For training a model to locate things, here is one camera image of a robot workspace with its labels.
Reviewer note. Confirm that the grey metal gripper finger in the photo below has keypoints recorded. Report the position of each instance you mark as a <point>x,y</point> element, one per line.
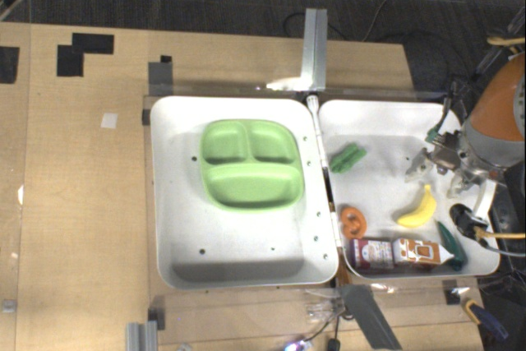
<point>459,186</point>
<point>418,167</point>

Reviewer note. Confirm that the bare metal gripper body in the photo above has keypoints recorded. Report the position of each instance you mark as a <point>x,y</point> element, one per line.
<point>448,154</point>

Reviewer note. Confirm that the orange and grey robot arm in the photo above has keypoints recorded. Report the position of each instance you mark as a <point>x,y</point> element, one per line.
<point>499,107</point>

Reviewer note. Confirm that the yellow banana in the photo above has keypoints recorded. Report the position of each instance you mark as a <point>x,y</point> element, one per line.
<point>419,214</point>

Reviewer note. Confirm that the white plastic tray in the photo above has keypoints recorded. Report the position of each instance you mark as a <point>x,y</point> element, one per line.
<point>386,123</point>
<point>246,250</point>

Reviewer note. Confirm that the dark green toy vegetable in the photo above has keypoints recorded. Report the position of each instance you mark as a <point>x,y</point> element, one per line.
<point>454,248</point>

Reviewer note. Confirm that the green toy bean pods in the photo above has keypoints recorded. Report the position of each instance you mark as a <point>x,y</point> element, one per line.
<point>347,158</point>

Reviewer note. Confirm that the brown and white carton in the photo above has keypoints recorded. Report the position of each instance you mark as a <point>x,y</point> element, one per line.
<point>419,252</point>

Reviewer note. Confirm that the orange toy pretzel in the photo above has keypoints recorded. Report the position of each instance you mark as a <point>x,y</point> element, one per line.
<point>349,232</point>

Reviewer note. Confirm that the purple and white carton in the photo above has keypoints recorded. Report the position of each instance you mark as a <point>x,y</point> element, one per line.
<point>372,255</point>

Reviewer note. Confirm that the green divided plate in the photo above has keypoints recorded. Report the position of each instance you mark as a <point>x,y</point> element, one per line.
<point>252,185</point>

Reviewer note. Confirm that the black cylinder on white bracket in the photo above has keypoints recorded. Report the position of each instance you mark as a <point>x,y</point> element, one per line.
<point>464,218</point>

